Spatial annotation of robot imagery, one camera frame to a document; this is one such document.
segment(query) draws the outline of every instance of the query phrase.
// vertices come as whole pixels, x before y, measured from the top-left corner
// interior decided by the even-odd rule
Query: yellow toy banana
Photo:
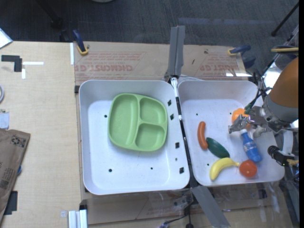
[[[229,157],[226,158],[222,158],[219,159],[217,161],[215,161],[209,171],[209,176],[211,180],[214,180],[217,178],[218,174],[220,173],[220,171],[226,167],[229,166],[238,166],[239,162],[234,162],[232,159],[230,159]]]

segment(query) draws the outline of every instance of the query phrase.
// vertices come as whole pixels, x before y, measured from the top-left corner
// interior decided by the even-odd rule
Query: brown package
[[[29,138],[29,133],[0,129],[0,224]]]

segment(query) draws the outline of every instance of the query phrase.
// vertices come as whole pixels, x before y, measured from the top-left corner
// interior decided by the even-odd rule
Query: blue bottle
[[[243,137],[243,148],[248,156],[254,163],[258,163],[262,160],[262,157],[257,151],[256,143],[253,139],[248,136],[246,129],[240,131],[241,136]]]

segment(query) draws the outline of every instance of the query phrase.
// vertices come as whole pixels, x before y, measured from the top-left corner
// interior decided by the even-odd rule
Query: bottle cap
[[[240,132],[241,134],[243,134],[243,133],[247,133],[247,130],[244,128],[244,129],[240,130],[239,132]]]

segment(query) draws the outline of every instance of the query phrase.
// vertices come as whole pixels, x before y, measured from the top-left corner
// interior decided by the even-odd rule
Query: dark green toy vegetable
[[[228,151],[219,142],[217,142],[216,140],[214,140],[212,138],[206,138],[206,141],[208,143],[208,149],[215,156],[217,156],[219,158],[230,157],[230,154],[228,153]]]

